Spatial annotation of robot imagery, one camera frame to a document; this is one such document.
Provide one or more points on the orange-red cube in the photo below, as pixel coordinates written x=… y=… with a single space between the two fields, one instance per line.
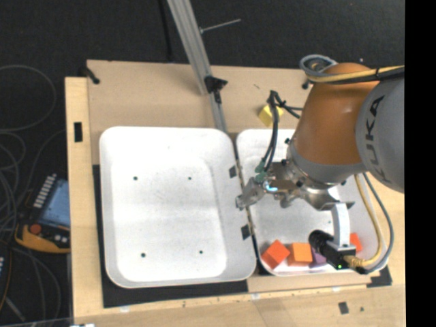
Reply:
x=356 y=242
x=275 y=253

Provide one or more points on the yellow cube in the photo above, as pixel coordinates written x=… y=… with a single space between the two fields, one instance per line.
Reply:
x=267 y=116

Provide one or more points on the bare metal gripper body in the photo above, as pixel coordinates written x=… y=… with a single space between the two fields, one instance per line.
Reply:
x=289 y=177

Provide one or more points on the thin black and white rod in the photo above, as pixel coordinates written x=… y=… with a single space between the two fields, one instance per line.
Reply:
x=251 y=221

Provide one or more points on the black cylinder on white bracket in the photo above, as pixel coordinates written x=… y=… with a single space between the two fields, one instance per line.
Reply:
x=327 y=249

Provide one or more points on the white plastic tray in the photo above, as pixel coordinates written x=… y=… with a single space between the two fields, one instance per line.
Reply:
x=170 y=210
x=293 y=221

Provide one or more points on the orange cube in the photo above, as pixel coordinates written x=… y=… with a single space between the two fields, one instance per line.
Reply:
x=300 y=253

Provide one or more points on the purple cube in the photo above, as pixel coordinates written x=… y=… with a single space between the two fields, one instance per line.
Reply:
x=317 y=260

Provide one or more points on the pale wood board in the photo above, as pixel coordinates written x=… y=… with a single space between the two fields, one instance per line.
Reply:
x=153 y=94

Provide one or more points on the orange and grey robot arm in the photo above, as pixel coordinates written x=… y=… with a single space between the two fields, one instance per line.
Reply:
x=334 y=124

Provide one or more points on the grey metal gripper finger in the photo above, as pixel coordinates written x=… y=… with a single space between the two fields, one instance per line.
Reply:
x=250 y=192
x=289 y=199

